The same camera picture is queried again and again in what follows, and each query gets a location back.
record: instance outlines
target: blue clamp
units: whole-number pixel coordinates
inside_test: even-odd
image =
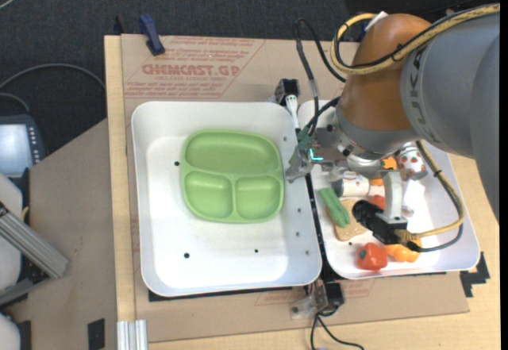
[[[141,14],[140,15],[140,30],[141,32],[148,36],[148,41],[146,41],[146,45],[148,49],[152,53],[152,55],[157,56],[160,54],[164,54],[166,49],[161,44],[159,39],[159,34],[156,30],[156,23],[153,20],[152,16],[149,14]]]

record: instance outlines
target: wooden edge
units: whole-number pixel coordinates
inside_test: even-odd
[[[136,301],[130,227],[121,38],[119,36],[105,36],[104,55],[106,60],[117,317],[119,321],[132,322],[136,320]]]

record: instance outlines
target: green plate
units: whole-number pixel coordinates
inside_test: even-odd
[[[183,197],[210,221],[266,221],[282,207],[283,166],[273,141],[256,133],[201,130],[191,134],[180,163]]]

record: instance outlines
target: wooden table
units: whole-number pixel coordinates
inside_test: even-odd
[[[125,154],[125,111],[122,90],[121,39],[105,38],[108,125],[114,219],[114,256],[117,292],[117,319],[135,321],[133,254],[129,220],[129,188]],[[470,312],[438,317],[380,321],[331,326],[342,340],[359,343],[368,350],[430,348],[501,348],[499,225],[488,205],[474,161],[451,156],[456,178],[484,253],[490,278],[473,286],[468,299]],[[318,329],[317,347],[343,348]],[[242,334],[150,343],[150,349],[307,349],[310,329]]]

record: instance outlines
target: device screen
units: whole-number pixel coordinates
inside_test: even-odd
[[[5,176],[19,177],[32,165],[26,125],[0,125],[0,172]]]

